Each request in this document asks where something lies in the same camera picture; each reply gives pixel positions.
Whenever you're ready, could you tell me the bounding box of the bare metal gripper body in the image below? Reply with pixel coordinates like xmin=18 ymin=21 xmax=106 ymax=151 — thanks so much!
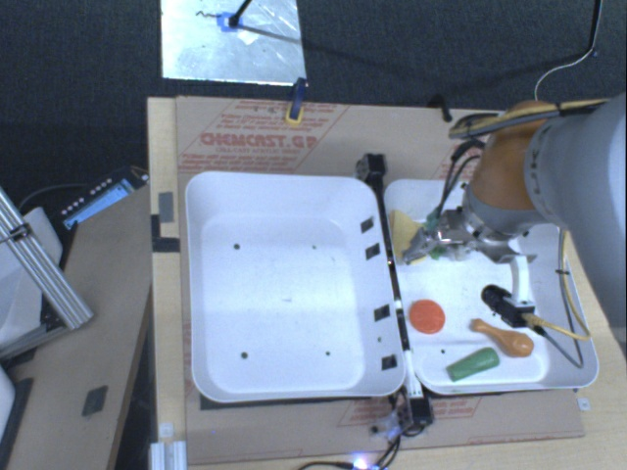
xmin=430 ymin=207 xmax=496 ymax=262

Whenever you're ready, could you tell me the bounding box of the yellow pizza slice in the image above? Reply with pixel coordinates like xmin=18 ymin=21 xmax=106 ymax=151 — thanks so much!
xmin=388 ymin=209 xmax=428 ymax=266

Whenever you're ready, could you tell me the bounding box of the thin black and white rod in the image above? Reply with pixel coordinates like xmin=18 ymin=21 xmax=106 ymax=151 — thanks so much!
xmin=367 ymin=173 xmax=423 ymax=400

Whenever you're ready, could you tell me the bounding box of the white plastic tray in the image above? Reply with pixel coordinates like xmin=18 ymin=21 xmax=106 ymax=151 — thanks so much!
xmin=383 ymin=178 xmax=601 ymax=397
xmin=184 ymin=169 xmax=409 ymax=404

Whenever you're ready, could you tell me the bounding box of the orange round biscuit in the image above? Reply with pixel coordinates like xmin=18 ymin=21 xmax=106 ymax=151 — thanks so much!
xmin=409 ymin=299 xmax=447 ymax=336

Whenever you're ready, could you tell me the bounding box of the brown chicken drumstick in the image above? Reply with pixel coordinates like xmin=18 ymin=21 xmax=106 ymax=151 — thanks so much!
xmin=470 ymin=317 xmax=535 ymax=359

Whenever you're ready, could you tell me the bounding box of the green cylinder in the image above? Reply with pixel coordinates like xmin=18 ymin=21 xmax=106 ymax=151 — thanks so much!
xmin=445 ymin=347 xmax=502 ymax=383

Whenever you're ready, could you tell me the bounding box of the brown cardboard board red print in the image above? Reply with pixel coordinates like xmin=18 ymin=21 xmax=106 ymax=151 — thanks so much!
xmin=174 ymin=95 xmax=587 ymax=467

